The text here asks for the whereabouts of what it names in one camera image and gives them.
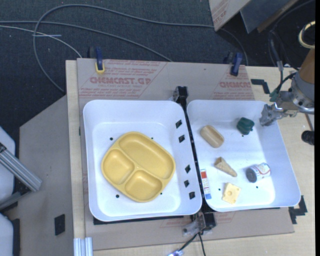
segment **gray floor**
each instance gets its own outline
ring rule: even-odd
[[[20,161],[41,180],[4,214],[20,220],[20,256],[73,255],[73,217],[67,97],[21,127]],[[65,231],[56,235],[55,218],[65,216]]]

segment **green object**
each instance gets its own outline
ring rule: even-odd
[[[277,89],[274,89],[274,91],[269,94],[270,102],[275,102],[276,99],[278,98],[278,95],[279,93],[277,92]]]
[[[254,125],[255,123],[252,120],[241,117],[236,127],[243,135],[248,135],[252,131]]]

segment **yellow plate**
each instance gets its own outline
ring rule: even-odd
[[[132,131],[118,138],[101,162],[103,176],[137,202],[149,202],[166,187],[176,170],[170,153],[146,135]]]

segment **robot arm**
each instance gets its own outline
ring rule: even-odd
[[[315,45],[308,45],[303,42],[303,32],[315,21],[308,23],[299,34],[299,41],[302,46],[310,48],[299,71],[290,74],[270,94],[272,105],[266,104],[259,119],[262,126],[269,126],[274,121],[290,116],[295,117],[298,112],[310,115],[315,114]],[[280,91],[281,85],[288,79],[292,79],[288,91]]]

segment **food item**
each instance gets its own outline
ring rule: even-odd
[[[240,187],[228,182],[224,187],[222,200],[233,205],[237,201],[240,191]]]
[[[207,171],[206,169],[201,169],[201,180],[202,180],[202,186],[203,186],[203,191],[204,191],[204,197],[205,199],[211,199],[211,192],[210,192],[210,187],[209,187],[209,181],[207,178]]]
[[[243,135],[248,135],[253,130],[254,125],[255,123],[252,120],[241,117],[236,127]]]
[[[200,134],[214,148],[220,147],[225,141],[225,138],[211,125],[203,127]]]
[[[229,164],[227,164],[227,162],[222,158],[219,157],[215,163],[214,163],[214,167],[216,167],[217,169],[225,172],[226,174],[231,175],[232,177],[237,177],[237,173],[234,169],[232,169],[230,167]]]
[[[245,172],[247,179],[255,183],[271,175],[270,167],[265,162],[248,168]]]

